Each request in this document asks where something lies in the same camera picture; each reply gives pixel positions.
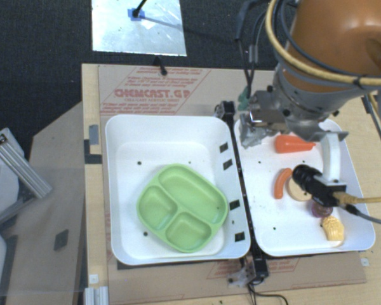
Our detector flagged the orange sausage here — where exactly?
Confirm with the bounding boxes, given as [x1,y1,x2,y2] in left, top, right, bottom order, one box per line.
[274,167,293,200]

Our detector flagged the beige round biscuit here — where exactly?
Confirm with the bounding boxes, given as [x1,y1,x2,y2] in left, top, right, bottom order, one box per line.
[286,177,314,202]

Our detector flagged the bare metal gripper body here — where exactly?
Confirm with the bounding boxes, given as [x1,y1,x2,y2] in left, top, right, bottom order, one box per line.
[248,89,293,130]

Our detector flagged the yellow bread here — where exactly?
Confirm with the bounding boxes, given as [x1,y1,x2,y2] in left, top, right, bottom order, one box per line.
[321,215,345,242]

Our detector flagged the white plastic tray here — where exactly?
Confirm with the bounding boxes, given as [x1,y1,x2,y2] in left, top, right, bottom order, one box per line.
[234,116,377,258]
[104,113,251,266]

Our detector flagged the thin black rod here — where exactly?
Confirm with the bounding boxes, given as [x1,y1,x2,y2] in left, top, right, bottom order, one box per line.
[227,118,263,261]

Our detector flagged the black cylinder on white bracket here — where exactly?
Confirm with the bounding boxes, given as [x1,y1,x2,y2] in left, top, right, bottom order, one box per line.
[291,131,349,208]

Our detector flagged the brown cardboard board red print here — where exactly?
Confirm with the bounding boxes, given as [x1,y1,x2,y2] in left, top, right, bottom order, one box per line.
[97,64,368,305]

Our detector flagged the orange carrot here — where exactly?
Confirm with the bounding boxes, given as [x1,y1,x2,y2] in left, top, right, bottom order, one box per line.
[274,134,316,154]

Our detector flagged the purple grapes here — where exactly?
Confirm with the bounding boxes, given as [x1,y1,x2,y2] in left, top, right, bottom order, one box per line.
[310,200,333,219]

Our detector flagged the black block with wires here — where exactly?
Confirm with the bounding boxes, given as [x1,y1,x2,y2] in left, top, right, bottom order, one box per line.
[251,255,270,280]
[214,100,236,121]

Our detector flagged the green divided plate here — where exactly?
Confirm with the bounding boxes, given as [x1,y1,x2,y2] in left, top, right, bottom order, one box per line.
[136,163,229,254]

